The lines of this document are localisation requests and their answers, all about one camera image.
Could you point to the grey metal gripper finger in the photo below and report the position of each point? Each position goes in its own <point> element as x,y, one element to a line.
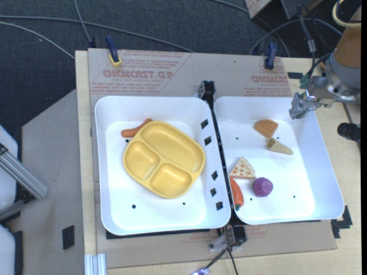
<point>310,103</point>
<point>295,109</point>

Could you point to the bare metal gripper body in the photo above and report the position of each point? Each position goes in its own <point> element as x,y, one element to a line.
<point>321,92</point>

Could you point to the orange waffle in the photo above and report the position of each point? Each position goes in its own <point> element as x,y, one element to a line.
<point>266,128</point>

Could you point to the tan ice cream cone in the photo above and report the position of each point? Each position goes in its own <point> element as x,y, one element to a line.
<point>277,147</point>

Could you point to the pizza slice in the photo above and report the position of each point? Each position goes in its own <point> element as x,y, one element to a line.
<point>243,169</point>

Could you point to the thin black and white rod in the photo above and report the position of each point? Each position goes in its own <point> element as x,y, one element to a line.
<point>220,147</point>

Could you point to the white plastic tray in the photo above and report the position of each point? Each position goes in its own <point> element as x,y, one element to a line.
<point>289,193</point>
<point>160,213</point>

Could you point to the purple cupcake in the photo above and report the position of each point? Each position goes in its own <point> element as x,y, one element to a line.
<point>262,187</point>

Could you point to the orange carrot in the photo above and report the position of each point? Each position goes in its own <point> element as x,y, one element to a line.
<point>238,195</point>

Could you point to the brown cardboard board red print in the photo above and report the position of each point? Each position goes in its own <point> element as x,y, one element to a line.
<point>177,67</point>

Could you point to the yellow divided plate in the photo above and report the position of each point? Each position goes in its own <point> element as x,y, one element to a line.
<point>160,159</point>

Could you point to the orange sausage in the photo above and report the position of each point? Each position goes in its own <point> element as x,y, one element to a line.
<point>130,132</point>

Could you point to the black cylinder on white bracket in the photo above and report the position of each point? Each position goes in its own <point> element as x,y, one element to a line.
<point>349,132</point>

